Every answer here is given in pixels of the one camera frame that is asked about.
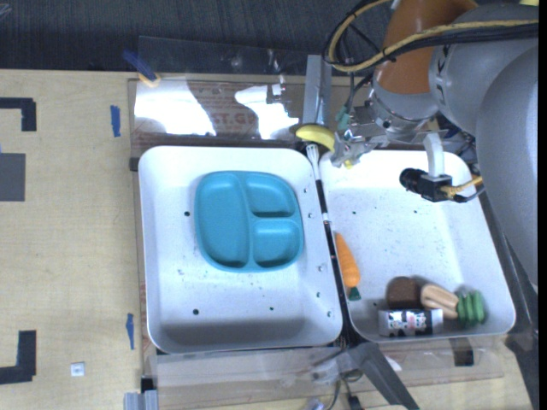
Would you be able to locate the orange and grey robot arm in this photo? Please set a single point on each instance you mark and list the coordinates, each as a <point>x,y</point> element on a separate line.
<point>491,101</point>

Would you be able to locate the tan ridged toy bread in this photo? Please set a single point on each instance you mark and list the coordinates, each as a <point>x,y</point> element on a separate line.
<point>438,299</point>

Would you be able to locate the green ridged toy vegetable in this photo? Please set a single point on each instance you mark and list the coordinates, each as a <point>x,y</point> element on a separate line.
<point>470,308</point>

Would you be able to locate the brown bread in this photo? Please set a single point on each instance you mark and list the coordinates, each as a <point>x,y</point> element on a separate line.
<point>403,292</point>

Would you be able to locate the black cylinder on white bracket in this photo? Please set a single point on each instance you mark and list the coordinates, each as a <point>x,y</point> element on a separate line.
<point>433,186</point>

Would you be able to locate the orange carrot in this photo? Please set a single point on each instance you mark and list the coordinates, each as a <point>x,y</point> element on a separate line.
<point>347,263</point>

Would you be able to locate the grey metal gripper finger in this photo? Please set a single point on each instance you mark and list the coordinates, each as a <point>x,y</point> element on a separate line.
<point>339,154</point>
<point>360,148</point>

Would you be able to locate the white carton with cow print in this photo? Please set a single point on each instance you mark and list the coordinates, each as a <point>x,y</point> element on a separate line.
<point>410,322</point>

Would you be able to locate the white plastic tray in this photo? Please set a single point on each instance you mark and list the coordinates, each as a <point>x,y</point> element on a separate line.
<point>239,306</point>
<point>406,246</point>

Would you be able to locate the blue divided plate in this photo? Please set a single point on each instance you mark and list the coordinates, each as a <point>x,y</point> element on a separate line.
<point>222,220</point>

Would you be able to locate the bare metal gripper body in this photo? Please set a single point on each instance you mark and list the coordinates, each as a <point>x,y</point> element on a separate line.
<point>376,126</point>

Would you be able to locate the yellow banana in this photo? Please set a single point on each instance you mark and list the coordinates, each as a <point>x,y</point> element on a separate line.
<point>316,135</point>

